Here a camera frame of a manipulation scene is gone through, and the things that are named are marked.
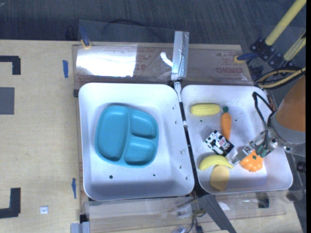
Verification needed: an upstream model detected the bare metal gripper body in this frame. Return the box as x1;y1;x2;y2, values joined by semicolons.
248;130;279;153

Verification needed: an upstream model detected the orange bell pepper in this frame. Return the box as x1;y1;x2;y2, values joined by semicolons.
239;150;264;173

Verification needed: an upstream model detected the cow print carton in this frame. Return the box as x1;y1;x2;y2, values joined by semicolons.
203;130;238;158

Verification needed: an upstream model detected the yellow banana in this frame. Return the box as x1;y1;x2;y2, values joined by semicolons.
199;154;234;171

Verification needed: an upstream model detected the yellow flat slice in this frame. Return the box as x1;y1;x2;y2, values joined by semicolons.
209;165;230;192

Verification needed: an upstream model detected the white plastic tray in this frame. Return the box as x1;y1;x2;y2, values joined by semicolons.
181;84;294;195
78;82;195;201

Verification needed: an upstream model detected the orange carrot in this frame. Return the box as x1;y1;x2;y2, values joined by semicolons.
221;106;232;141

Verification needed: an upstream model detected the yellow corn cob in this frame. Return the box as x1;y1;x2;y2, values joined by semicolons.
190;103;221;117

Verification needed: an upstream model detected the blue divided plate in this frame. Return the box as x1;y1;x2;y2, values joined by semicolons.
94;104;160;168

